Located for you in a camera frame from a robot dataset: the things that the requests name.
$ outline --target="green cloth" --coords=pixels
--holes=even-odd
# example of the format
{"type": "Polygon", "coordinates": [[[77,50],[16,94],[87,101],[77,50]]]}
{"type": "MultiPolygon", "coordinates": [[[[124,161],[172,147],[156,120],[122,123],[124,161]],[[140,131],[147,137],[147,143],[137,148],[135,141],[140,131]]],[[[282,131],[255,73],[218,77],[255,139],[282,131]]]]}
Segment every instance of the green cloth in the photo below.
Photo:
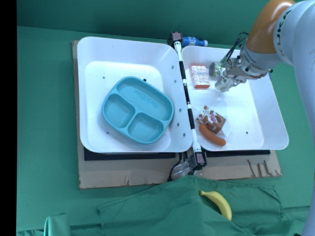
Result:
{"type": "Polygon", "coordinates": [[[273,187],[195,176],[157,185],[99,206],[105,236],[293,236],[304,223],[283,219],[273,187]],[[217,191],[230,204],[232,221],[199,191],[217,191]]]}

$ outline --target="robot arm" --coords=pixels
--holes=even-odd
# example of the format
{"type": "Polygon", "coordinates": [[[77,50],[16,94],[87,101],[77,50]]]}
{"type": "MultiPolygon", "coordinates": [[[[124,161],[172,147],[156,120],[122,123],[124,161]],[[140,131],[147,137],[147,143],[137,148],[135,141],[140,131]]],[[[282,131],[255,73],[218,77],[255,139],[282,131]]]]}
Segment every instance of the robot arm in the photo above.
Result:
{"type": "MultiPolygon", "coordinates": [[[[210,67],[210,75],[218,77],[216,89],[225,92],[247,79],[259,79],[281,62],[293,66],[315,146],[315,0],[270,0],[240,55],[230,58],[240,42],[239,37],[221,62],[210,67]]],[[[315,184],[302,235],[315,235],[315,184]]]]}

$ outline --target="white tray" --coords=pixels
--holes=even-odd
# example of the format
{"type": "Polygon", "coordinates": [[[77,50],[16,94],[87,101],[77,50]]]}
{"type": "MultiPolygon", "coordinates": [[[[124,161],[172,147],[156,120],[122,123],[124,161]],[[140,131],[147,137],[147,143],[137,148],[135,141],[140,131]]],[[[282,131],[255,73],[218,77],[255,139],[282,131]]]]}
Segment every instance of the white tray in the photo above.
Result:
{"type": "MultiPolygon", "coordinates": [[[[189,67],[219,62],[227,49],[187,46],[182,51],[194,117],[204,105],[224,116],[232,129],[226,145],[208,142],[198,130],[202,147],[210,151],[280,150],[288,135],[269,76],[221,93],[211,79],[208,89],[194,89],[189,67]]],[[[192,144],[187,104],[175,50],[167,44],[86,37],[77,45],[80,139],[85,148],[99,153],[183,152],[192,144]],[[101,113],[102,103],[123,77],[135,76],[165,93],[174,104],[174,117],[156,142],[143,145],[111,128],[101,113]]]]}
{"type": "MultiPolygon", "coordinates": [[[[212,151],[284,149],[288,145],[288,135],[268,75],[258,80],[247,80],[224,93],[215,89],[216,79],[212,77],[208,89],[193,88],[189,67],[203,64],[209,71],[210,64],[219,62],[227,52],[227,49],[199,46],[187,46],[182,50],[194,117],[207,105],[225,117],[231,126],[228,137],[221,136],[226,145],[220,147],[208,142],[195,122],[200,145],[212,151]]],[[[235,50],[232,57],[237,55],[239,51],[235,50]]]]}
{"type": "Polygon", "coordinates": [[[166,44],[86,37],[77,45],[80,139],[99,153],[183,152],[192,134],[176,52],[166,44]],[[117,81],[126,76],[146,79],[173,102],[174,116],[162,137],[137,143],[108,125],[101,106],[117,81]]]}

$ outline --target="plastic bottle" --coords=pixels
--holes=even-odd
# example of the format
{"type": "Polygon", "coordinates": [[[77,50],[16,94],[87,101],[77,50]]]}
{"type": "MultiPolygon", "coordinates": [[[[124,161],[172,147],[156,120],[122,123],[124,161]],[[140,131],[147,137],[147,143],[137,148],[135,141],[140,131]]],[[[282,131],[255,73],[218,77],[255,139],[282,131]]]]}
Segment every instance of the plastic bottle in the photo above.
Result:
{"type": "Polygon", "coordinates": [[[176,179],[179,179],[180,177],[187,176],[190,171],[191,169],[189,167],[188,161],[180,163],[179,165],[174,167],[172,171],[172,179],[176,180],[176,179]]]}
{"type": "Polygon", "coordinates": [[[207,40],[199,40],[195,37],[183,37],[182,47],[185,47],[188,45],[208,46],[208,41],[207,40]]]}

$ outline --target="snack package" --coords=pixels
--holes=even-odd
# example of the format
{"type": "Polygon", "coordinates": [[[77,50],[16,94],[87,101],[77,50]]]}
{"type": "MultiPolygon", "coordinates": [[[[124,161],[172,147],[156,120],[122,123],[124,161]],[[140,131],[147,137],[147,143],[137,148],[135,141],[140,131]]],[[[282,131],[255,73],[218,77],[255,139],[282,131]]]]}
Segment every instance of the snack package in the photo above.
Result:
{"type": "Polygon", "coordinates": [[[207,89],[210,86],[206,66],[192,65],[190,68],[192,84],[195,89],[207,89]]]}
{"type": "Polygon", "coordinates": [[[209,109],[207,105],[203,107],[198,117],[195,118],[195,121],[205,124],[215,134],[221,131],[224,136],[228,136],[231,131],[226,118],[209,109]]]}

